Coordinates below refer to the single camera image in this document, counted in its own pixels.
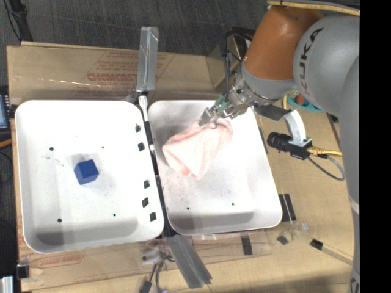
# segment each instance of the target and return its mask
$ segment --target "blue cube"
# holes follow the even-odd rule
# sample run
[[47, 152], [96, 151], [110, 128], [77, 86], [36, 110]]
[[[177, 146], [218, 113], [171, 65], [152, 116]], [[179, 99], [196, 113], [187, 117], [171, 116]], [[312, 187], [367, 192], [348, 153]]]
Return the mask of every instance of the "blue cube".
[[74, 171], [79, 184], [90, 183], [96, 180], [99, 175], [97, 166], [95, 166], [93, 159], [78, 163]]

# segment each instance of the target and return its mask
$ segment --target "pink cloth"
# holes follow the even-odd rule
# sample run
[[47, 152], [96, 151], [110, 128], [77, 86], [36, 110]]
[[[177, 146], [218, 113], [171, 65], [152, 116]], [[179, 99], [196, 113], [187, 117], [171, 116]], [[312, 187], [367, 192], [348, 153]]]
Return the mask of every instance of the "pink cloth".
[[217, 152], [231, 141], [232, 127], [224, 119], [203, 129], [198, 122], [172, 136], [162, 150], [172, 169], [199, 180], [208, 171]]

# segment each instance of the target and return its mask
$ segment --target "robotic arm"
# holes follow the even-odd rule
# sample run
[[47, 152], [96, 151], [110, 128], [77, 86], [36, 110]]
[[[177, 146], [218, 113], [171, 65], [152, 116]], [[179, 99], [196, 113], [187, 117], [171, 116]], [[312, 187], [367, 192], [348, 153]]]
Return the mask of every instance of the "robotic arm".
[[273, 104], [299, 89], [340, 122], [343, 164], [354, 220], [354, 261], [349, 292], [360, 292], [359, 239], [359, 15], [272, 5], [258, 26], [234, 77], [200, 119], [235, 118], [250, 107], [272, 120], [286, 119], [292, 145], [310, 141], [297, 111]]

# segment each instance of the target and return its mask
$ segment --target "white object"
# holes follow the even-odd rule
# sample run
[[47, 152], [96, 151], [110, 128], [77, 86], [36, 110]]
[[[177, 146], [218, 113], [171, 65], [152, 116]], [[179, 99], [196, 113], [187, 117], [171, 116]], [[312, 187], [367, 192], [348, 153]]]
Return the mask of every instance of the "white object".
[[[52, 253], [161, 234], [155, 173], [135, 105], [27, 101], [17, 108], [15, 123], [23, 231], [33, 250]], [[73, 170], [88, 159], [99, 175], [80, 185]]]
[[254, 113], [230, 119], [233, 137], [200, 180], [171, 169], [162, 153], [169, 137], [214, 101], [158, 101], [149, 110], [159, 174], [172, 228], [183, 235], [270, 228], [282, 208]]

